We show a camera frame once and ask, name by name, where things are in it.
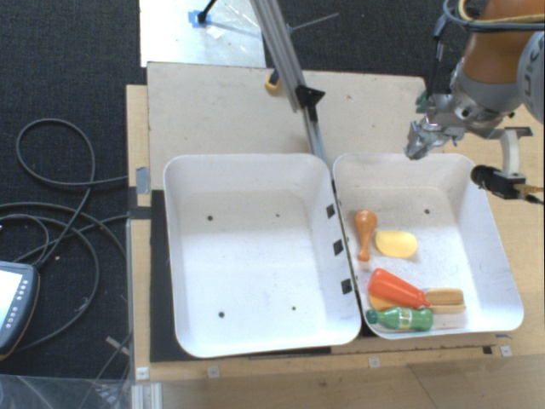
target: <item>blue tape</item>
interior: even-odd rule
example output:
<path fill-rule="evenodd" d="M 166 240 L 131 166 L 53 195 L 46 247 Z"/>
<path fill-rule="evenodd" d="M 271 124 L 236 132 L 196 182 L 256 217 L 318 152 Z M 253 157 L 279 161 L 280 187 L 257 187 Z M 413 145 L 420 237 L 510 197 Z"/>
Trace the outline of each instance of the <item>blue tape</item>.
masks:
<path fill-rule="evenodd" d="M 206 20 L 204 24 L 201 24 L 198 22 L 198 15 L 201 13 L 200 10 L 192 10 L 187 13 L 187 18 L 189 19 L 189 22 L 193 27 L 206 27 L 206 25 L 210 24 L 212 22 L 212 18 L 210 17 L 210 14 L 206 14 Z"/>

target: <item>green toy bottle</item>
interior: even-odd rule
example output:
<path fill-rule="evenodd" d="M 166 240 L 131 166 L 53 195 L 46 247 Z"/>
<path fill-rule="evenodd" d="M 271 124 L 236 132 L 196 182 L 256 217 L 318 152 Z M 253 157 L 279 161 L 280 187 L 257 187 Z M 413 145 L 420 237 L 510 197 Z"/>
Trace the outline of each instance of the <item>green toy bottle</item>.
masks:
<path fill-rule="evenodd" d="M 380 323 L 389 329 L 428 331 L 432 328 L 433 314 L 429 309 L 391 308 L 384 312 L 370 309 L 365 313 L 369 324 Z"/>

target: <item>green bottle cap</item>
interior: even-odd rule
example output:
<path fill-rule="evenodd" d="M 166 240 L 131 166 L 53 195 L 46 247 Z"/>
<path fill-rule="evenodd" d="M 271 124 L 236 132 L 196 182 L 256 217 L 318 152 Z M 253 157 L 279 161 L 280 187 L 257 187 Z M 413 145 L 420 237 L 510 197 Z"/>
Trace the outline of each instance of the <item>green bottle cap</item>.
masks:
<path fill-rule="evenodd" d="M 374 309 L 369 309 L 365 316 L 367 317 L 367 321 L 369 321 L 369 324 L 376 324 L 378 321 L 378 313 Z"/>

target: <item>bottle label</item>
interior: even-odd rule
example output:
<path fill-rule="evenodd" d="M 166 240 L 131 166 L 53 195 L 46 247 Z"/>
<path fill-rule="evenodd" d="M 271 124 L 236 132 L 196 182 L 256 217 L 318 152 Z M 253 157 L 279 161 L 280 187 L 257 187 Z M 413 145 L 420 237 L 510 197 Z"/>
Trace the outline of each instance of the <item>bottle label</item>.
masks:
<path fill-rule="evenodd" d="M 399 308 L 399 329 L 407 331 L 410 329 L 410 322 L 412 321 L 412 311 L 407 308 Z"/>

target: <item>toy chicken drumstick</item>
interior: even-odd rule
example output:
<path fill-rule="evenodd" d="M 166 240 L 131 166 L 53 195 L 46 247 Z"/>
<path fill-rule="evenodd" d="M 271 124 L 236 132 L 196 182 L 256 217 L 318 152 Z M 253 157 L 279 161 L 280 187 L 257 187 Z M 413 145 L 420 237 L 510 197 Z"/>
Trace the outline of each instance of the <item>toy chicken drumstick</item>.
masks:
<path fill-rule="evenodd" d="M 376 215 L 370 210 L 358 210 L 354 215 L 354 226 L 359 236 L 361 249 L 358 253 L 360 261 L 369 261 L 369 241 L 376 228 Z"/>

